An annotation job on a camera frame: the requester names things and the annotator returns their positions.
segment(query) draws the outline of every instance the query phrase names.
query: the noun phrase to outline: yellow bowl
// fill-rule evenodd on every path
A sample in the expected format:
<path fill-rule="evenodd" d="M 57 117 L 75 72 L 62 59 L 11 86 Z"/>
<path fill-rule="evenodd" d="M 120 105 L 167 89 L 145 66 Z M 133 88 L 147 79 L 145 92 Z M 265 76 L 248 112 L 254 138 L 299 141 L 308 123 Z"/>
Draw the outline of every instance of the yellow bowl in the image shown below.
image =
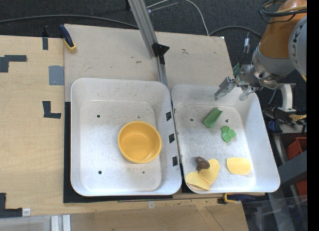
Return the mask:
<path fill-rule="evenodd" d="M 154 160 L 159 155 L 161 138 L 154 126 L 143 121 L 133 121 L 121 128 L 118 145 L 128 161 L 142 164 Z"/>

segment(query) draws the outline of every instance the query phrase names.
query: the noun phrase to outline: gray tape square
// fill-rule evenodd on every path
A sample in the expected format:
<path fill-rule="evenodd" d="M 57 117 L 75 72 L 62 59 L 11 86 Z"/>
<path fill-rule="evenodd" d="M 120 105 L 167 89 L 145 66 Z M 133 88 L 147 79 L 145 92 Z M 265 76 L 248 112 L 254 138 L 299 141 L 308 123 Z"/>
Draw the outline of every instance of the gray tape square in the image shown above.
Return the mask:
<path fill-rule="evenodd" d="M 49 85 L 64 85 L 64 67 L 49 66 Z"/>

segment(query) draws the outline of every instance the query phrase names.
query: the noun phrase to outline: white tray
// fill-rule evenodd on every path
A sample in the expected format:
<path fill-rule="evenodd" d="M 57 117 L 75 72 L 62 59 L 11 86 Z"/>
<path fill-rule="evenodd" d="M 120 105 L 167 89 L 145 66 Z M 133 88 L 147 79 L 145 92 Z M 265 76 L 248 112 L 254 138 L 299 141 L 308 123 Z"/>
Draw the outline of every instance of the white tray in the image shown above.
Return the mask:
<path fill-rule="evenodd" d="M 83 196 L 172 195 L 181 186 L 170 93 L 154 81 L 81 78 L 71 87 L 71 184 Z M 157 128 L 160 155 L 146 164 L 128 162 L 117 136 L 128 122 Z"/>
<path fill-rule="evenodd" d="M 184 174 L 196 171 L 196 156 L 214 158 L 220 164 L 219 175 L 210 191 L 190 189 L 198 194 L 277 190 L 280 178 L 257 95 L 250 94 L 248 99 L 240 101 L 242 90 L 236 87 L 215 101 L 217 90 L 218 87 L 188 84 L 176 85 L 172 90 Z M 215 107 L 223 112 L 209 129 L 203 120 Z M 237 134 L 229 143 L 221 138 L 220 128 L 225 125 Z M 252 165 L 249 174 L 231 174 L 226 167 L 226 159 L 230 157 L 247 158 Z"/>

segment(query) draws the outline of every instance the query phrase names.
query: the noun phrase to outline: white cable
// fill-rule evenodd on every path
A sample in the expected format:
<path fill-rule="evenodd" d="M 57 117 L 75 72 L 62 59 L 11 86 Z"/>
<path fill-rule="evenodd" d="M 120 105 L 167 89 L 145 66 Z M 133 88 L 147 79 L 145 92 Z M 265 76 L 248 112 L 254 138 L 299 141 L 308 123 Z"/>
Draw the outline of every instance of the white cable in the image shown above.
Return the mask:
<path fill-rule="evenodd" d="M 152 5 L 150 5 L 150 6 L 147 6 L 147 8 L 150 8 L 150 7 L 155 6 L 155 5 L 162 4 L 162 3 L 167 2 L 167 1 L 169 1 L 169 0 L 162 0 L 162 1 L 160 1 L 160 2 L 157 2 L 157 3 L 155 3 L 155 4 L 152 4 Z M 201 17 L 201 19 L 202 19 L 202 21 L 203 21 L 203 24 L 204 24 L 204 27 L 205 27 L 207 36 L 209 36 L 209 32 L 208 32 L 208 29 L 207 29 L 207 26 L 206 26 L 204 17 L 203 17 L 203 15 L 202 15 L 200 9 L 198 8 L 198 6 L 196 6 L 196 4 L 193 3 L 193 2 L 191 2 L 190 0 L 184 0 L 184 1 L 187 1 L 187 2 L 189 2 L 189 3 L 191 3 L 191 4 L 193 4 L 193 5 L 195 6 L 195 8 L 198 10 L 198 12 L 199 12 L 199 14 L 200 14 L 200 17 Z"/>

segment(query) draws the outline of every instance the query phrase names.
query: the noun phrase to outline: table surface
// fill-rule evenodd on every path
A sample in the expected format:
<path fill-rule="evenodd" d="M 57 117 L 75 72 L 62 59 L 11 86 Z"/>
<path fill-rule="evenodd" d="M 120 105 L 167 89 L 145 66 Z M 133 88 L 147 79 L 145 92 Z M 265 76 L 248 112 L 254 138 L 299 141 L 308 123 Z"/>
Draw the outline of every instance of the table surface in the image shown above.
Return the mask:
<path fill-rule="evenodd" d="M 30 208 L 32 216 L 149 208 L 143 200 L 63 203 L 64 103 L 72 81 L 83 76 L 158 79 L 156 59 L 148 56 L 138 30 L 66 26 L 77 44 L 75 52 L 59 38 L 49 38 L 48 50 L 43 50 L 40 37 L 0 36 L 0 57 L 27 56 L 26 62 L 10 61 L 8 73 L 0 73 L 0 192 L 6 193 L 6 208 Z M 178 83 L 217 85 L 232 74 L 223 38 L 156 34 L 159 43 L 170 46 L 165 54 L 169 89 Z M 64 66 L 65 86 L 49 84 L 48 70 L 54 65 Z M 44 118 L 43 101 L 50 101 L 51 112 L 61 118 Z M 177 193 L 154 205 L 196 205 L 209 223 L 207 207 L 216 206 L 220 196 Z"/>

